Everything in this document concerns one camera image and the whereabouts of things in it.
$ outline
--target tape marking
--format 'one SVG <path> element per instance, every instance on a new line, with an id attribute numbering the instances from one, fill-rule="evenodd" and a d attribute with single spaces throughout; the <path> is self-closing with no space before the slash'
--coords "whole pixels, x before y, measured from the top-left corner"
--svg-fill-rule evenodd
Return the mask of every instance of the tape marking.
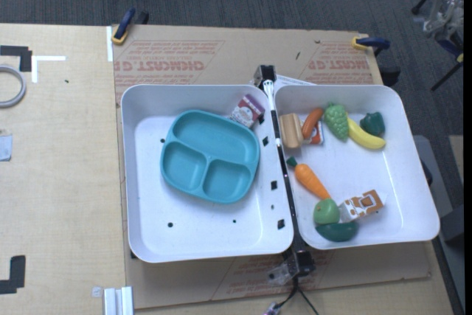
<path id="1" fill-rule="evenodd" d="M 108 54 L 108 62 L 113 62 L 113 42 L 111 42 L 111 33 L 113 29 L 111 26 L 106 27 L 106 49 Z"/>
<path id="2" fill-rule="evenodd" d="M 31 57 L 31 81 L 38 82 L 38 62 L 40 60 L 48 62 L 57 62 L 60 60 L 67 60 L 65 55 L 33 55 Z"/>

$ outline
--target yellow banana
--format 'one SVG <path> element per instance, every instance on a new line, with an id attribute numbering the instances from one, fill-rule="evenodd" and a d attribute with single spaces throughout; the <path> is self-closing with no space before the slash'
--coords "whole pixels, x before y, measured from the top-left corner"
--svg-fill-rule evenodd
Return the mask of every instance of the yellow banana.
<path id="1" fill-rule="evenodd" d="M 380 138 L 367 133 L 361 128 L 354 120 L 347 118 L 347 124 L 349 126 L 349 137 L 354 141 L 364 146 L 365 148 L 371 148 L 377 150 L 385 145 L 385 139 Z"/>

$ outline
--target toy food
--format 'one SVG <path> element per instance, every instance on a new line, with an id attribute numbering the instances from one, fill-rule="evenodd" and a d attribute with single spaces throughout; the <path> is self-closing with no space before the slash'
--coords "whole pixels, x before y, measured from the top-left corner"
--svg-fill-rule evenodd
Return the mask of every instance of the toy food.
<path id="1" fill-rule="evenodd" d="M 375 113 L 367 113 L 360 121 L 359 125 L 367 133 L 375 136 L 381 136 L 385 133 L 384 118 L 382 117 L 382 114 L 377 111 Z"/>
<path id="2" fill-rule="evenodd" d="M 252 128 L 254 122 L 264 115 L 264 111 L 264 107 L 261 106 L 250 94 L 247 94 L 236 105 L 229 118 L 233 121 L 239 122 L 241 125 Z"/>
<path id="3" fill-rule="evenodd" d="M 309 113 L 302 126 L 303 139 L 310 138 L 312 130 L 316 123 L 322 118 L 324 112 L 325 110 L 323 108 L 315 108 Z"/>
<path id="4" fill-rule="evenodd" d="M 321 200 L 315 206 L 313 219 L 316 224 L 337 224 L 341 218 L 338 205 L 332 198 Z"/>
<path id="5" fill-rule="evenodd" d="M 318 176 L 306 164 L 298 164 L 294 157 L 287 159 L 287 164 L 295 168 L 296 179 L 310 192 L 317 195 L 322 200 L 331 198 Z"/>
<path id="6" fill-rule="evenodd" d="M 320 224 L 316 231 L 325 239 L 330 241 L 348 241 L 354 238 L 359 229 L 356 222 L 346 224 Z"/>
<path id="7" fill-rule="evenodd" d="M 361 128 L 361 126 L 359 126 L 357 123 L 355 123 L 354 120 L 349 117 L 347 118 L 347 124 L 349 137 L 361 146 L 377 150 L 385 145 L 385 139 L 367 133 Z"/>
<path id="8" fill-rule="evenodd" d="M 308 143 L 309 145 L 320 145 L 325 141 L 325 136 L 323 133 L 323 123 L 319 120 L 313 130 L 311 131 L 310 136 L 307 139 L 304 139 L 304 143 Z"/>
<path id="9" fill-rule="evenodd" d="M 349 136 L 346 109 L 341 104 L 330 104 L 324 111 L 324 123 L 336 138 L 346 141 Z"/>
<path id="10" fill-rule="evenodd" d="M 279 126 L 284 146 L 287 148 L 298 148 L 302 145 L 302 125 L 297 114 L 290 113 L 280 116 Z"/>
<path id="11" fill-rule="evenodd" d="M 381 198 L 381 194 L 379 195 L 375 189 L 348 198 L 339 205 L 341 222 L 351 222 L 373 214 L 384 207 L 384 203 L 385 198 Z"/>

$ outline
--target blue clamp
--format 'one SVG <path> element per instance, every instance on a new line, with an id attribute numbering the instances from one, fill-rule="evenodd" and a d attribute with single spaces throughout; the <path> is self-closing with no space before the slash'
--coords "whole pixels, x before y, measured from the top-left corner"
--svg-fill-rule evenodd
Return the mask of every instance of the blue clamp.
<path id="1" fill-rule="evenodd" d="M 351 41 L 351 45 L 354 49 L 366 50 L 367 47 L 375 47 L 375 56 L 378 55 L 382 50 L 387 50 L 390 48 L 390 41 L 385 40 L 379 37 L 365 37 L 365 38 L 356 38 L 354 37 Z"/>
<path id="2" fill-rule="evenodd" d="M 130 8 L 126 11 L 123 19 L 119 23 L 118 27 L 113 31 L 111 35 L 111 40 L 116 45 L 121 45 L 125 42 L 126 36 L 128 35 L 128 25 L 131 23 L 131 19 L 134 17 L 134 13 L 136 10 L 134 8 Z"/>
<path id="3" fill-rule="evenodd" d="M 450 52 L 454 58 L 457 58 L 463 53 L 452 41 L 450 40 L 438 40 L 437 43 L 446 51 Z"/>

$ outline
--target wooden table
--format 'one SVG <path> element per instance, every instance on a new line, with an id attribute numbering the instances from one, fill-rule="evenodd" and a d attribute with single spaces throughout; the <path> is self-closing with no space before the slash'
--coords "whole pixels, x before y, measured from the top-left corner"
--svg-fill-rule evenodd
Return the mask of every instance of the wooden table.
<path id="1" fill-rule="evenodd" d="M 126 285 L 114 65 L 105 27 L 0 24 L 0 45 L 66 57 L 40 61 L 37 83 L 25 74 L 25 98 L 0 109 L 0 129 L 13 135 L 12 159 L 0 162 L 0 261 L 8 267 L 12 256 L 27 259 L 24 288 L 0 295 L 0 312 L 101 314 L 102 299 L 93 288 Z M 377 67 L 371 70 L 378 82 Z M 0 95 L 14 85 L 0 77 Z M 432 245 L 424 246 L 430 277 L 306 295 L 320 314 L 452 314 Z M 0 280 L 7 275 L 8 268 L 0 271 Z M 285 297 L 140 313 L 261 314 Z M 312 314 L 300 296 L 282 312 Z"/>

